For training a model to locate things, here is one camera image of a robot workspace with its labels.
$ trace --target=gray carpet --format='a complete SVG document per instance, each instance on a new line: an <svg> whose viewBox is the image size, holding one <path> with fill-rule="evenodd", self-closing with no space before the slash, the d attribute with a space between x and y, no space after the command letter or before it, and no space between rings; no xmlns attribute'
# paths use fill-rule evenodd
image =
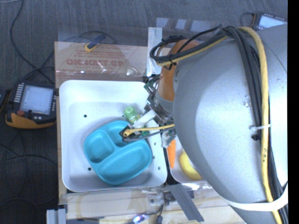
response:
<svg viewBox="0 0 299 224"><path fill-rule="evenodd" d="M53 67L54 42L82 33L93 35L88 31L107 32L118 44L146 46L147 28L157 26L159 18L235 26L249 25L252 17L242 15L258 11L288 18L288 0L20 0L0 3L0 89L12 89L34 67ZM37 72L31 81L48 84L55 80L52 69L43 72L49 79ZM57 208L56 128L55 125L43 130L16 130L6 125L5 110L1 111L0 223L43 224L46 210ZM44 159L5 161L17 156Z"/></svg>

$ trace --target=transparent plastic sheet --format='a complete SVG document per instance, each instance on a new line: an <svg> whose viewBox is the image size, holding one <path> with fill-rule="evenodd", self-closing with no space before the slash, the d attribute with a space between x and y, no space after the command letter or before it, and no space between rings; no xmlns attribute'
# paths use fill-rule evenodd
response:
<svg viewBox="0 0 299 224"><path fill-rule="evenodd" d="M240 23L228 24L221 21L199 21L199 20L188 20L188 19L172 19L172 18L157 18L156 27L163 29L163 39L169 36L183 36L186 39L190 39L194 35L210 30L216 26L222 25L222 27L233 26L240 27ZM195 40L199 43L207 41L219 30L203 34L197 37Z"/></svg>
<svg viewBox="0 0 299 224"><path fill-rule="evenodd" d="M87 52L85 45L99 36L96 48ZM56 86L70 79L142 81L147 45L147 28L64 24L55 42Z"/></svg>
<svg viewBox="0 0 299 224"><path fill-rule="evenodd" d="M149 28L149 42L148 42L148 55L150 54L150 50L160 43L162 39L162 28ZM147 71L146 75L150 77L153 74L160 74L161 67L156 65L154 59L148 58Z"/></svg>
<svg viewBox="0 0 299 224"><path fill-rule="evenodd" d="M191 193L192 201L199 211L202 208L227 206L207 182L186 183L183 186ZM141 214L151 216L158 214L161 208L169 213L181 210L166 187L69 193L60 196L60 203L67 203L67 219Z"/></svg>

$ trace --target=yellow cable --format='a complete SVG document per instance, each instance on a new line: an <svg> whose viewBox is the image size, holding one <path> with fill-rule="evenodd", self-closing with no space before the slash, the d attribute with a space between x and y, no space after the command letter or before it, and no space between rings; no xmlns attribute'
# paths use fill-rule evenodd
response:
<svg viewBox="0 0 299 224"><path fill-rule="evenodd" d="M149 130L157 130L157 129L167 129L174 127L174 124L171 125L164 125L164 126L157 126L157 127L149 127L149 128L135 128L135 129L126 129L123 133L124 136L128 137L130 134L134 133L135 131L149 131Z"/></svg>
<svg viewBox="0 0 299 224"><path fill-rule="evenodd" d="M258 56L260 59L261 65L261 86L262 86L262 126L269 124L269 90L268 90L268 71L267 71L267 60L266 53L263 47L263 43L259 35L255 30L248 27L240 27L242 31L250 34L255 41ZM271 194L269 178L268 178L268 148L269 148L269 128L262 129L262 137L261 137L261 166L262 166L262 178L263 178L263 186L265 188L265 193L268 202L273 202L273 197ZM279 215L278 210L272 212L276 222L278 224L282 224L281 217Z"/></svg>
<svg viewBox="0 0 299 224"><path fill-rule="evenodd" d="M188 57L191 57L191 56L193 56L193 55L196 55L196 54L198 54L198 53L200 53L200 52L202 52L202 51L205 51L205 50L211 48L212 46L214 46L214 45L220 43L221 41L223 41L223 40L225 40L225 39L227 39L227 37L223 37L223 38L221 38L221 39L219 39L219 40L213 42L212 44L210 44L210 45L208 45L208 46L206 46L206 47L204 47L204 48L202 48L202 49L200 49L200 50L194 51L193 53L190 53L190 54L188 54L188 55L185 55L185 56L182 56L182 57L179 57L179 58L175 58L175 59L173 59L173 60L171 60L171 61L167 61L167 62L162 62L162 63L158 63L158 62L156 62L156 64L157 64L158 66L166 66L166 65L170 65L171 63L176 63L176 62L178 62L178 61L181 61L181 60L183 60L183 59L186 59L186 58L188 58Z"/></svg>

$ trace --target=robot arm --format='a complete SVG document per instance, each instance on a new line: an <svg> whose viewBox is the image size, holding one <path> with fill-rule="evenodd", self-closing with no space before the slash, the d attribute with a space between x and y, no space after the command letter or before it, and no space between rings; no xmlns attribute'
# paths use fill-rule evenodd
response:
<svg viewBox="0 0 299 224"><path fill-rule="evenodd" d="M234 203L272 202L288 181L287 25L258 33L268 71L268 112L262 107L265 77L259 66L264 61L255 41L240 29L225 31L175 53L185 43L179 40L170 57L156 59L167 68L167 59L176 65L162 69L149 104L155 103L151 109L162 123L174 122L190 160L220 196ZM233 208L247 224L288 223L288 205L272 211Z"/></svg>

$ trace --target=small green object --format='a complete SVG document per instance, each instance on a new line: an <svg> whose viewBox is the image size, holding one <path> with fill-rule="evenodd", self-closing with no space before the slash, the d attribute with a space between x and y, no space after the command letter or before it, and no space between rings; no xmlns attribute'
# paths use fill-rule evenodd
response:
<svg viewBox="0 0 299 224"><path fill-rule="evenodd" d="M140 115L136 112L135 108L132 106L128 106L124 110L124 115L130 121L131 124L135 123L138 119L140 119Z"/></svg>
<svg viewBox="0 0 299 224"><path fill-rule="evenodd" d="M142 134L142 136L148 136L150 134L150 132L147 130L144 130L141 132L141 134Z"/></svg>

